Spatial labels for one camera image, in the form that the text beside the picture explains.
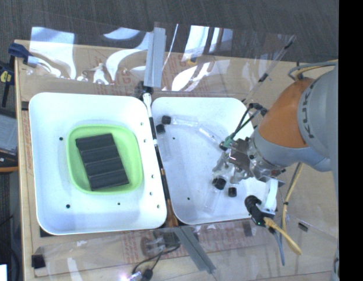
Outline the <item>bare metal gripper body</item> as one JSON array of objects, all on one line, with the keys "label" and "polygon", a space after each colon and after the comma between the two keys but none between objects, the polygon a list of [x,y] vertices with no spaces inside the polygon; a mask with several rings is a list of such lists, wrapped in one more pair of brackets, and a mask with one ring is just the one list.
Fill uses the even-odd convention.
[{"label": "bare metal gripper body", "polygon": [[254,141],[249,138],[233,141],[228,162],[233,166],[246,170],[245,179],[253,177],[262,182],[266,182],[268,178],[276,178],[285,171],[284,167],[267,161],[258,152]]}]

